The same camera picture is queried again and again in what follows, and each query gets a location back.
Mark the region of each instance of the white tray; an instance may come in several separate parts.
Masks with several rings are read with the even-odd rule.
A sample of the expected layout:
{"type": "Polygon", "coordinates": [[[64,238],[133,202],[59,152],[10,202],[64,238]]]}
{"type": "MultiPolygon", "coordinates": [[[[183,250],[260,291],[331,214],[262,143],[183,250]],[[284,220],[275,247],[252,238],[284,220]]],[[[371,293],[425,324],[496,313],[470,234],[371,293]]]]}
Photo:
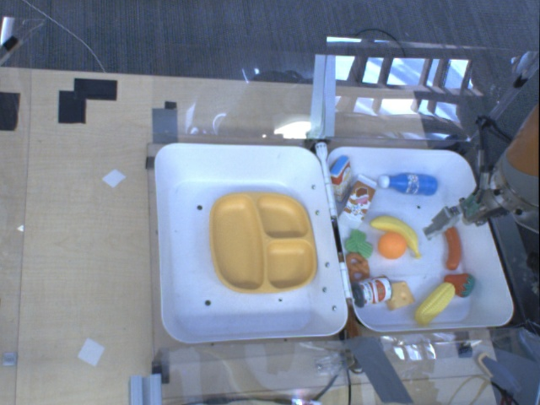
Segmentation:
{"type": "Polygon", "coordinates": [[[156,157],[155,179],[161,315],[173,338],[207,343],[314,337],[343,328],[347,305],[314,154],[298,147],[170,144],[156,157]],[[220,282],[210,253],[210,210],[223,195],[244,191],[282,193],[305,207],[317,253],[317,273],[308,285],[246,294],[220,282]]]}
{"type": "MultiPolygon", "coordinates": [[[[443,235],[427,240],[422,231],[443,206],[457,204],[476,186],[468,162],[460,155],[443,150],[412,150],[399,148],[337,148],[328,157],[331,165],[339,156],[351,160],[353,173],[375,178],[381,174],[415,172],[437,178],[438,191],[433,196],[406,195],[392,189],[378,189],[373,203],[359,227],[373,244],[370,258],[371,276],[385,275],[391,281],[406,281],[416,303],[398,310],[388,310],[378,304],[356,308],[357,317],[377,332],[419,331],[472,327],[495,327],[506,324],[514,310],[505,275],[494,239],[488,225],[456,225],[462,240],[462,261],[454,272],[446,270],[446,241],[443,235]],[[382,214],[395,216],[412,226],[418,234],[420,259],[408,251],[396,261],[386,260],[377,253],[381,231],[369,226],[371,219],[382,214]],[[446,274],[470,273],[476,285],[467,298],[455,297],[450,305],[428,326],[414,320],[418,305],[437,287],[446,274]]],[[[350,233],[340,229],[342,240],[350,233]]]]}

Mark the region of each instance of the brown donut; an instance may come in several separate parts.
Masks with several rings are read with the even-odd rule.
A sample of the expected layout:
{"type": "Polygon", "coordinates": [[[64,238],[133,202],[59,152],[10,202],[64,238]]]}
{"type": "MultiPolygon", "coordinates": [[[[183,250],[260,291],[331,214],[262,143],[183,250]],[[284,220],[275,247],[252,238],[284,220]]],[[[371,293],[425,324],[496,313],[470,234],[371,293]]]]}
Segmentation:
{"type": "Polygon", "coordinates": [[[359,253],[350,252],[345,257],[348,277],[351,282],[358,282],[370,276],[370,264],[359,253]]]}

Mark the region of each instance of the yellow corn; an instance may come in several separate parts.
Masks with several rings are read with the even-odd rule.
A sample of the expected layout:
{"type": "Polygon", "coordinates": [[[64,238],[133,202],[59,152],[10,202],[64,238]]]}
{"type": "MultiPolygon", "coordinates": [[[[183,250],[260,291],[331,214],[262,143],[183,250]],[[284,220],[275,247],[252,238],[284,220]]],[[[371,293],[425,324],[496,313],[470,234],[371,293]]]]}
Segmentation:
{"type": "Polygon", "coordinates": [[[454,285],[447,282],[442,283],[418,307],[414,314],[414,319],[418,324],[423,326],[428,325],[431,320],[448,306],[455,293],[456,289],[454,285]]]}

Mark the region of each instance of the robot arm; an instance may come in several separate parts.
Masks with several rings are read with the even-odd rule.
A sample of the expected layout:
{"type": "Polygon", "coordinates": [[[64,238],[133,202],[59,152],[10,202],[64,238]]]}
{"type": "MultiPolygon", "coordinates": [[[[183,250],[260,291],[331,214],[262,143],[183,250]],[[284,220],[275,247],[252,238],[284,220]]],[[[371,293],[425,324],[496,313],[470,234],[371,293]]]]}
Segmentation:
{"type": "Polygon", "coordinates": [[[480,182],[467,198],[444,207],[424,233],[431,239],[460,218],[465,224],[484,224],[489,218],[512,213],[516,222],[538,232],[538,105],[525,120],[492,173],[483,167],[480,182]]]}

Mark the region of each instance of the blue bottle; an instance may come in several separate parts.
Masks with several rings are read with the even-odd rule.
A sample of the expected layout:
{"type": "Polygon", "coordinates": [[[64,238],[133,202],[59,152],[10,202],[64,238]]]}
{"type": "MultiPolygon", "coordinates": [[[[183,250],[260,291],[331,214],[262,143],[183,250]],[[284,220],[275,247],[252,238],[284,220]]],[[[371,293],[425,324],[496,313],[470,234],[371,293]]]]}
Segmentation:
{"type": "Polygon", "coordinates": [[[391,187],[411,195],[433,195],[437,191],[437,179],[425,174],[381,175],[377,185],[383,188],[391,187]]]}

